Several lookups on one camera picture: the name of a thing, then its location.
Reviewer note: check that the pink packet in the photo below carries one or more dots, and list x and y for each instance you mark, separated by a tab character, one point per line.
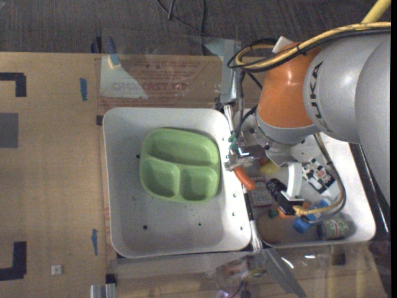
260	195

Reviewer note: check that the brown bread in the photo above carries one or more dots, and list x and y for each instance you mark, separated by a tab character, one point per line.
271	230

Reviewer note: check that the orange carrot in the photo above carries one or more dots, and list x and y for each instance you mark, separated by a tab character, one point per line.
246	180

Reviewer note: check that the yellow banana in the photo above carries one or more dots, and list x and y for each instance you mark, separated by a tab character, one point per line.
270	168

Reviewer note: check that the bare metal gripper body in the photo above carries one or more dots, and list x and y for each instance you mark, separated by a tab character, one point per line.
283	155

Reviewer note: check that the small green and orange toy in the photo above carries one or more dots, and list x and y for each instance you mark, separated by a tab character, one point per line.
273	213

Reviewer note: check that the clear bottle with blue cap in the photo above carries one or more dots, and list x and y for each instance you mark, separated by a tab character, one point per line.
302	224

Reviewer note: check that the black and white carton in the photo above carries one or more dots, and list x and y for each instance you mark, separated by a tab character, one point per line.
319	175

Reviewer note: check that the black cylinder on white bracket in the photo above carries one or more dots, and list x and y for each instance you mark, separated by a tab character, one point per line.
287	194

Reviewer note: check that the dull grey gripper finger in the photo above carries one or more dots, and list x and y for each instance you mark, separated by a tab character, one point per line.
248	151
237	164

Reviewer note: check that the green patterned can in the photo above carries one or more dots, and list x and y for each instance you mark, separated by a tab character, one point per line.
335	229

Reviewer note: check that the green divided plate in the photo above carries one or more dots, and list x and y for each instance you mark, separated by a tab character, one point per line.
180	163

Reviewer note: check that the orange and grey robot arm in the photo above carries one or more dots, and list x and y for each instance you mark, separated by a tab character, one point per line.
338	85

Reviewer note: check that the white plastic tray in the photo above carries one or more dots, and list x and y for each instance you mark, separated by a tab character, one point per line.
173	225
356	216

